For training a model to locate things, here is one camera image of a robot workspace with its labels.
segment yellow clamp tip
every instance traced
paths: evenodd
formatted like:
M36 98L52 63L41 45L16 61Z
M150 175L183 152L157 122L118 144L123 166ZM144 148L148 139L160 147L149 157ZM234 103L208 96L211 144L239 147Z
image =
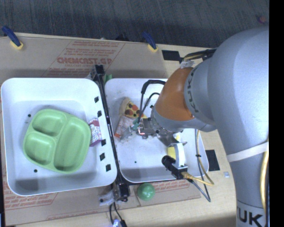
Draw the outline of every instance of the yellow clamp tip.
M150 44L147 45L147 47L151 50L151 52L157 52L158 47L156 49L154 49Z
M21 50L23 48L23 43L20 41L20 46L17 46L14 42L10 41L10 44L17 50Z

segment green divided plate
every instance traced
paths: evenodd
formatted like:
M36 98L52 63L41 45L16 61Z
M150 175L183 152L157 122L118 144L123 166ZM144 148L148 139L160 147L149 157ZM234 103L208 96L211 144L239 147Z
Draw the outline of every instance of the green divided plate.
M36 113L28 127L23 152L38 166L73 173L82 166L90 139L90 127L82 119L62 111L43 109Z

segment white tape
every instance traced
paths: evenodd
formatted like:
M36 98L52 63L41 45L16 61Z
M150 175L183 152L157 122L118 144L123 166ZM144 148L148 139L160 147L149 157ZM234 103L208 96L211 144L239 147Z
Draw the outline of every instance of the white tape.
M237 153L234 154L230 154L227 156L227 160L228 162L233 162L233 161L241 161L243 159L249 158L249 157L253 157L255 155L261 154L265 151L268 151L269 149L269 141L261 144L261 145L257 145L254 146L252 148L243 150L243 151L239 151Z

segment blue clamp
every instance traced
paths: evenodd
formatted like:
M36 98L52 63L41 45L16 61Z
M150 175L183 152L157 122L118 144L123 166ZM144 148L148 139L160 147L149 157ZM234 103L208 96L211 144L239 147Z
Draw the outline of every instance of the blue clamp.
M17 50L22 49L22 47L23 47L22 42L19 41L18 37L15 35L15 33L9 27L3 26L2 31L10 38L12 46L14 46Z
M152 38L152 36L147 33L146 31L144 31L142 33L142 36L144 39L146 39L147 43L148 43L148 48L152 51L152 52L156 52L158 50L155 40Z

